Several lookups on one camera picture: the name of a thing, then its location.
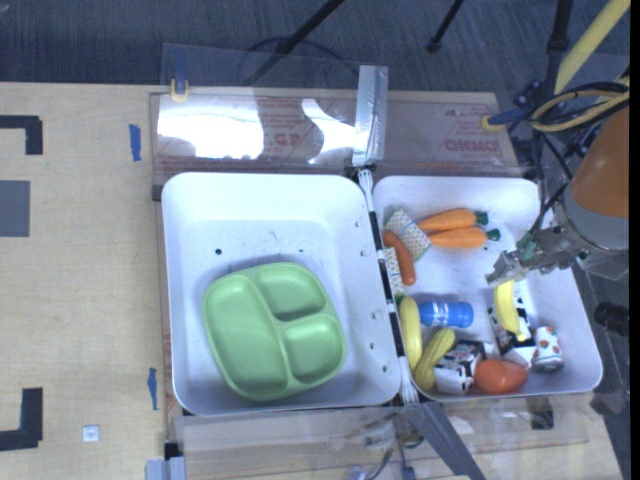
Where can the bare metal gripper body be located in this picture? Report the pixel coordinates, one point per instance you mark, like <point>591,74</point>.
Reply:
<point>552,250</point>

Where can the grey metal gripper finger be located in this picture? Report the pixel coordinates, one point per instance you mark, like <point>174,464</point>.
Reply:
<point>511,258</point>
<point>499,274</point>

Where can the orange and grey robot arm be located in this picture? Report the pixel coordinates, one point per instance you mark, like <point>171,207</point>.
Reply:
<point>600,178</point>

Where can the yellow banana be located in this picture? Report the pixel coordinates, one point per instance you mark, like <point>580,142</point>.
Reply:
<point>411,330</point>
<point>507,310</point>

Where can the white plastic tray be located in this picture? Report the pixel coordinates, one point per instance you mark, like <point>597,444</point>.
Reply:
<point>460,278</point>
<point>300,208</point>

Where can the orange carrot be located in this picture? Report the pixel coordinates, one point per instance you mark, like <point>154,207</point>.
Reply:
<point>445,220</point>
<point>457,238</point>

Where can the blue bottle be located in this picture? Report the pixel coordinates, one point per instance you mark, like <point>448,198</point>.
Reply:
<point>445,314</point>

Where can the cow print carton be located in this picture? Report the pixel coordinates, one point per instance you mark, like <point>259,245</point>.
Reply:
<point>520,348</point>
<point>457,368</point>

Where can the small white printed can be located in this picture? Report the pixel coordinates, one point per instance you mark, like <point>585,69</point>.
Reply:
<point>547,349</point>

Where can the orange sausage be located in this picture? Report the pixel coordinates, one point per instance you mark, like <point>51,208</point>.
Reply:
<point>404,263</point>

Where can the white patterned packet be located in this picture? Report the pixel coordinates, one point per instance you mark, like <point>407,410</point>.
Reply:
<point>412,233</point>
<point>394,278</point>

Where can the yellow corn cob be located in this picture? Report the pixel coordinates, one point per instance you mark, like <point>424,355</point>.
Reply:
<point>435,353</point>

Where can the orange pear-shaped fruit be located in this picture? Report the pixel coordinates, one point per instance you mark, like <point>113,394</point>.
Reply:
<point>500,376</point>

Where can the thin black and white rod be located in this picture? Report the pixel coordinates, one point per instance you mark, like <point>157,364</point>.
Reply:
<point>385,273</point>

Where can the green divided plate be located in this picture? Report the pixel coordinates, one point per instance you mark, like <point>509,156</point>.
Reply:
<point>265,333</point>

